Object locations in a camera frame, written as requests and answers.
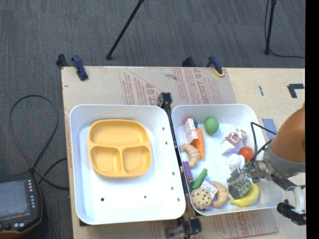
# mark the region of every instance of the toy cucumber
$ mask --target toy cucumber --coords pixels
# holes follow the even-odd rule
[[[204,168],[202,170],[202,172],[200,173],[200,175],[197,177],[196,180],[194,180],[191,188],[194,190],[194,189],[197,189],[200,187],[200,185],[202,184],[202,182],[205,180],[205,177],[207,176],[207,169]]]

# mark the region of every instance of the yellow plate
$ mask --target yellow plate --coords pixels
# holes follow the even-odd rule
[[[102,119],[89,129],[88,148],[96,172],[110,177],[138,176],[152,163],[146,128],[130,119]]]

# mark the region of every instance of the stand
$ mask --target stand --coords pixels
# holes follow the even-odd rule
[[[265,54],[269,54],[269,43],[270,43],[270,34],[271,34],[271,27],[273,24],[273,17],[274,17],[274,10],[275,10],[275,5],[276,5],[276,0],[271,0],[271,11],[270,11],[270,19],[269,19],[269,27],[268,27],[268,35],[266,39],[266,49],[265,49]]]
[[[143,2],[144,2],[144,0],[139,0],[138,4],[136,5],[135,9],[133,10],[133,12],[132,12],[132,14],[131,14],[131,16],[130,16],[130,18],[129,18],[129,20],[126,22],[124,28],[122,29],[122,31],[121,31],[119,37],[116,39],[116,41],[115,41],[113,47],[111,48],[110,52],[106,55],[106,59],[107,59],[107,60],[111,60],[113,51],[115,50],[116,46],[117,46],[118,43],[120,42],[120,40],[121,40],[123,34],[125,33],[126,29],[127,29],[128,26],[130,25],[130,23],[131,23],[133,17],[135,16],[136,12],[138,11],[138,9],[140,8],[140,6],[141,6],[141,4],[142,4]]]

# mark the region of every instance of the table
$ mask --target table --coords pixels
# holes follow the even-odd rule
[[[164,228],[173,221],[152,221],[105,226],[80,226],[75,211],[72,149],[69,114],[78,104],[154,105],[160,92],[171,92],[173,105],[231,104],[250,106],[259,124],[273,119],[276,129],[305,102],[305,90],[287,86],[305,86],[305,69],[223,68],[218,77],[211,68],[171,67],[85,67],[88,80],[80,81],[76,68],[61,68],[68,151],[70,198],[75,239],[140,238],[164,239]],[[297,185],[306,184],[304,173],[290,178]],[[295,204],[292,192],[284,198]],[[203,231],[192,238],[306,238],[306,226],[298,226],[275,209],[200,217]]]

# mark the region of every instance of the toy tomato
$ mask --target toy tomato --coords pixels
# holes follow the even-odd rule
[[[247,163],[249,160],[251,160],[253,158],[253,156],[255,155],[253,149],[251,147],[248,147],[248,146],[242,147],[239,150],[238,154],[244,156],[245,163]]]

